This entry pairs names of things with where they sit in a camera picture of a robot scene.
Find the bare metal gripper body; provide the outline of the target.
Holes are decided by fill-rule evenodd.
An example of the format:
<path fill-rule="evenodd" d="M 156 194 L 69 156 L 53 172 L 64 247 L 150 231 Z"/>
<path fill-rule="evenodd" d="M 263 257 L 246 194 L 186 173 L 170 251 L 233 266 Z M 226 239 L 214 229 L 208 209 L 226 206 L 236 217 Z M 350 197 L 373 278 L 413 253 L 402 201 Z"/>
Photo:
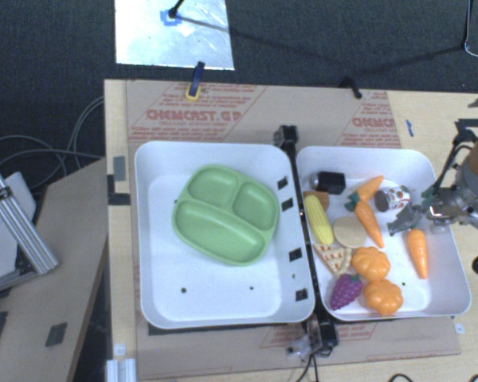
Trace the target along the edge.
<path fill-rule="evenodd" d="M 468 224 L 478 212 L 477 200 L 460 186 L 430 186 L 421 194 L 421 200 L 425 217 L 434 224 Z"/>

